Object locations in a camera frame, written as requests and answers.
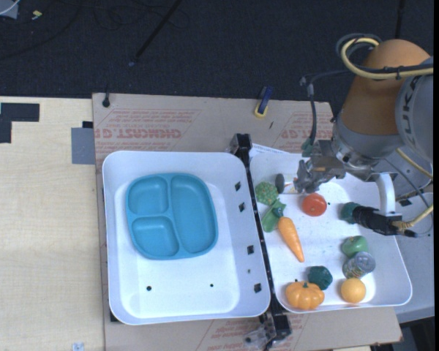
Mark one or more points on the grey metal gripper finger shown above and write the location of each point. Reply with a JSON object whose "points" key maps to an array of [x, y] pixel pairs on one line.
{"points": [[314, 185], [300, 177]]}

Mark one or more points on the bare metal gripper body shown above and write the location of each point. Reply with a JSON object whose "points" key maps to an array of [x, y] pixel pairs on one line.
{"points": [[327, 161]]}

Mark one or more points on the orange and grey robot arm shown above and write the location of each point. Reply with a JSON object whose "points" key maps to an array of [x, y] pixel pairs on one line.
{"points": [[373, 101]]}

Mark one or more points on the red tomato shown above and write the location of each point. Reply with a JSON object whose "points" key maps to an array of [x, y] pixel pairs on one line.
{"points": [[314, 204]]}

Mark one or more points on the dark grey oval toy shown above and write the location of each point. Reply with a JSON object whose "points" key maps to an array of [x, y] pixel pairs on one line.
{"points": [[280, 183]]}

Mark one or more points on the green and yellow bumpy vegetable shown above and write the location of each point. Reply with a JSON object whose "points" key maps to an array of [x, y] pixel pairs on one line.
{"points": [[266, 193]]}

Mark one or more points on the white printed paper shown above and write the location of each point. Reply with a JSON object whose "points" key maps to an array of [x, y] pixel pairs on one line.
{"points": [[269, 149]]}

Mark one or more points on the light green toy vegetable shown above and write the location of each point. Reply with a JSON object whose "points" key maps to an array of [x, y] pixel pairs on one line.
{"points": [[269, 221]]}

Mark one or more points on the white plastic tray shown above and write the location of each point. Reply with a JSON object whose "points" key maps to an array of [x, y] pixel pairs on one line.
{"points": [[190, 287], [325, 240]]}

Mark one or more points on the thin black rod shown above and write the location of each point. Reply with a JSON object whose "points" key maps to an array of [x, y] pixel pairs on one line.
{"points": [[258, 214]]}

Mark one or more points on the orange carrot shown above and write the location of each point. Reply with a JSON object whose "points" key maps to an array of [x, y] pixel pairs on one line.
{"points": [[290, 236]]}

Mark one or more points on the green bell pepper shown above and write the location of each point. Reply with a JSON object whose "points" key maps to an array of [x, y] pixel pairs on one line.
{"points": [[354, 245]]}

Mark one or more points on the small silver can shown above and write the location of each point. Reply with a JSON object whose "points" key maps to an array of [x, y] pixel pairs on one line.
{"points": [[360, 263]]}

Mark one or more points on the orange pumpkin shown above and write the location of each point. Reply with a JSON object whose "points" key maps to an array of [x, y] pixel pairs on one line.
{"points": [[304, 295]]}

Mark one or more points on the yellow orange fruit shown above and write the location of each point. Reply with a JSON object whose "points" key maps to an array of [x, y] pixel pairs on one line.
{"points": [[353, 290]]}

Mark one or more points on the blue divided plate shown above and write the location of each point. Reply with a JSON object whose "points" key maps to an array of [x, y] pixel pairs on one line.
{"points": [[190, 214]]}

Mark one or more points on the brown cardboard board red print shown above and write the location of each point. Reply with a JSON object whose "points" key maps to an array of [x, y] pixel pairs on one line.
{"points": [[190, 126]]}

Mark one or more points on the black cylinder on white bracket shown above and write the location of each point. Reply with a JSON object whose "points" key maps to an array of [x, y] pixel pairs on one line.
{"points": [[375, 221]]}

